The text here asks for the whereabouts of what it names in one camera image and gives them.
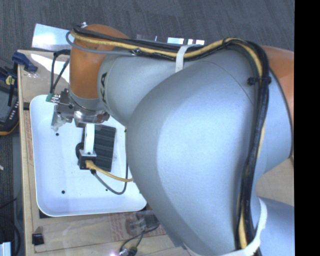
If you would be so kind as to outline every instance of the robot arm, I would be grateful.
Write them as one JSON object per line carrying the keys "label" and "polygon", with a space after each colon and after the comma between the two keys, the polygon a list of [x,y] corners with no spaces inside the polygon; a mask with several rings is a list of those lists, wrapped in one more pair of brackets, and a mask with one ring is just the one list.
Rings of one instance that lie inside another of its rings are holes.
{"label": "robot arm", "polygon": [[[203,256],[246,248],[261,214],[255,184],[293,151],[293,53],[265,47],[268,72],[264,51],[231,38],[187,51],[175,72],[171,45],[136,46],[101,25],[73,35],[66,93],[75,123],[111,115],[127,127],[132,176],[174,242]],[[105,46],[108,36],[124,41]],[[264,201],[255,255],[290,255],[293,208]]]}

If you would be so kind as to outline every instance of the white strap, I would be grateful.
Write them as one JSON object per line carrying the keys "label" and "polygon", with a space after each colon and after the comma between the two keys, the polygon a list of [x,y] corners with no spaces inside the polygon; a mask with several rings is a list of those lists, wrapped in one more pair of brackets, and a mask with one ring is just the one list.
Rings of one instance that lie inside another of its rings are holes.
{"label": "white strap", "polygon": [[260,218],[258,222],[258,227],[255,232],[254,239],[245,248],[229,252],[227,254],[224,254],[223,256],[252,256],[259,248],[261,243],[260,234],[261,234],[261,231],[266,227],[267,216],[268,216],[267,206],[265,202],[262,201],[260,198],[259,198],[259,201],[260,201],[261,212],[260,212]]}
{"label": "white strap", "polygon": [[196,44],[187,44],[180,47],[175,58],[175,72],[179,72],[184,68],[184,56],[189,47],[196,46]]}

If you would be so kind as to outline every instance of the wooden table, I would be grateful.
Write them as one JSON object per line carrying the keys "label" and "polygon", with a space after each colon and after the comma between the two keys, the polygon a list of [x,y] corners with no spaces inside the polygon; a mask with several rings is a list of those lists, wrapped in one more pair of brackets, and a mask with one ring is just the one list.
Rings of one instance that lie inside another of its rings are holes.
{"label": "wooden table", "polygon": [[[113,223],[110,214],[40,218],[36,201],[33,144],[28,103],[38,95],[47,95],[50,88],[50,70],[34,61],[33,55],[52,60],[53,54],[28,50],[20,50],[19,52],[25,54],[38,67],[36,74],[28,73],[23,66],[19,65],[18,67],[25,255],[109,255],[110,252],[119,249],[124,239],[121,240],[121,237],[120,240],[112,237],[102,238],[101,235],[92,235],[92,239],[90,239],[88,234],[95,231],[97,234],[101,233],[103,236],[109,236],[109,232],[106,232],[106,226],[104,225]],[[60,57],[59,60],[66,60],[66,56]],[[57,85],[56,92],[63,91],[67,87],[68,83],[62,78]],[[294,168],[292,161],[287,159],[264,174],[258,182],[256,192],[259,196],[294,205]],[[44,244],[33,245],[32,235],[36,233],[47,234],[47,237],[44,237]],[[150,254],[153,256],[189,256],[186,250],[174,246],[163,229],[153,236],[142,239],[137,256]]]}

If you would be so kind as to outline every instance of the yellow and black device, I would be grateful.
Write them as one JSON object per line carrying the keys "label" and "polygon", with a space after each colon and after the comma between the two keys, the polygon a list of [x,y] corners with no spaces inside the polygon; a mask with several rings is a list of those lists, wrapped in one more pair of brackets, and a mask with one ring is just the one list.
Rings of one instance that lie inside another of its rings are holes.
{"label": "yellow and black device", "polygon": [[15,91],[8,106],[10,90],[0,86],[0,136],[10,134],[19,122],[19,101]]}

